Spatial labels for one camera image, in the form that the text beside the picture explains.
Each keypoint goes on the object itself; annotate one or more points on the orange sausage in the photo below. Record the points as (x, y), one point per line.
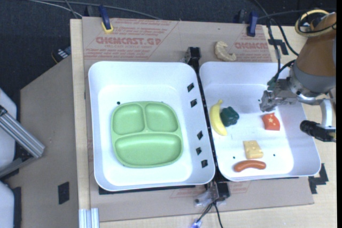
(249, 165)

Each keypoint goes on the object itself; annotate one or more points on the yellow cheese wedge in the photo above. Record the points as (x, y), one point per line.
(252, 149)

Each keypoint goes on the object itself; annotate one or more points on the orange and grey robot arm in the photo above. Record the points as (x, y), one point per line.
(316, 61)

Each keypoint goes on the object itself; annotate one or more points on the brown cardboard board red print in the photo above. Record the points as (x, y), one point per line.
(133, 42)

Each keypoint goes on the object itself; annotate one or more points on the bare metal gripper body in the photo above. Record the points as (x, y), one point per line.
(283, 93)

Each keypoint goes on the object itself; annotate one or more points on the white plastic tray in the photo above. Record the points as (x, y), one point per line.
(280, 141)
(107, 168)

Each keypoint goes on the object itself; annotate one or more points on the dark green bell pepper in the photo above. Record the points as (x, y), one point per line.
(229, 116)

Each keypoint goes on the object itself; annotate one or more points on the green divided plate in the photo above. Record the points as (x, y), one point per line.
(147, 138)

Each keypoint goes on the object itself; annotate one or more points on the black cylinder on white bracket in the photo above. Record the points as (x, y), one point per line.
(318, 129)

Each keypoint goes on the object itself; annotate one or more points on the beige croissant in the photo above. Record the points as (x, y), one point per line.
(221, 51)

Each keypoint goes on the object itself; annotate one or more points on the yellow banana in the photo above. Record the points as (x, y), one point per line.
(216, 120)

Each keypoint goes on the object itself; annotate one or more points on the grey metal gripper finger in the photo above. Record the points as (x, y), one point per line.
(272, 104)
(263, 105)

